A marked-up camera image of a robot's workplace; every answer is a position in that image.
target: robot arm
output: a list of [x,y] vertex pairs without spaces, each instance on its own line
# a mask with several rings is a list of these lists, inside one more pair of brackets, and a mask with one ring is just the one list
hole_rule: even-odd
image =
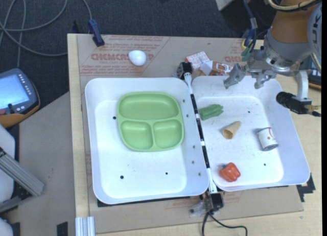
[[321,59],[321,0],[282,0],[281,5],[273,0],[269,4],[277,9],[268,30],[264,45],[259,50],[247,48],[243,53],[246,66],[235,65],[224,81],[225,88],[240,82],[250,73],[256,78],[255,88],[276,77],[276,74],[295,76],[297,95],[282,92],[277,101],[298,114],[314,112],[308,94],[308,71],[299,70],[300,63],[310,55]]

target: yellow cable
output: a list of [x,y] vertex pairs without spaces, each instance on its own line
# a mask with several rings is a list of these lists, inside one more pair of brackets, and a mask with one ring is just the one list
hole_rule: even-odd
[[290,6],[280,6],[280,5],[277,5],[273,2],[273,0],[268,0],[269,2],[269,5],[274,8],[274,9],[277,9],[277,10],[281,10],[281,11],[291,11],[291,10],[295,10],[295,9],[298,9],[298,8],[304,8],[306,5],[314,2],[316,0],[306,0],[302,3],[299,3],[298,5],[290,5]]

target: blue connector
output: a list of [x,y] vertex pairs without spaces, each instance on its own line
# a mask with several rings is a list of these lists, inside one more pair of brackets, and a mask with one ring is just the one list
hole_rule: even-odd
[[93,37],[94,43],[97,46],[104,45],[104,40],[101,37],[98,23],[94,19],[92,19],[92,20],[88,21],[87,25],[90,30],[90,33],[94,34],[94,37]]

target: wooden table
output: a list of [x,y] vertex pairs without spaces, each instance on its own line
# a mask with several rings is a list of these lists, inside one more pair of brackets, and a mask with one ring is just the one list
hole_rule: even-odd
[[[183,42],[184,38],[178,37],[177,40]],[[202,48],[204,48],[205,45],[203,42],[207,41],[207,39],[185,38],[185,41],[188,42],[189,45],[194,45],[189,46],[189,48],[194,48],[195,50],[197,45],[200,45]],[[223,39],[210,38],[210,43],[215,43],[218,48],[210,50],[208,49],[208,53],[212,55],[215,50],[216,52],[221,51],[219,48],[222,46],[222,42]],[[86,182],[84,134],[81,111],[81,85],[78,59],[77,35],[69,34],[68,62],[71,95],[76,217],[86,218],[90,216],[90,212]],[[291,77],[278,76],[277,80],[281,84],[283,91],[291,93],[297,92],[295,79]],[[313,100],[314,105],[321,105],[320,91],[309,89],[309,98]],[[226,225],[244,225],[247,227],[249,235],[322,235],[321,118],[313,117],[310,115],[298,115],[293,112],[291,115],[316,187],[314,193],[305,195],[305,202],[303,203],[304,211],[226,220],[224,221]],[[101,235],[199,236],[200,231],[201,223],[191,223],[149,229],[112,232]],[[209,219],[206,224],[205,235],[245,235],[245,232],[244,229],[229,230],[227,228],[223,228],[217,223],[211,222],[211,219]]]

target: green vegetable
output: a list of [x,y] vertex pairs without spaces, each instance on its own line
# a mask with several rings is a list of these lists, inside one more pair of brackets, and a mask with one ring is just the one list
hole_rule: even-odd
[[201,117],[201,120],[204,121],[211,117],[221,115],[224,112],[222,109],[223,109],[223,106],[221,106],[219,104],[212,104],[207,107],[199,109],[199,115]]

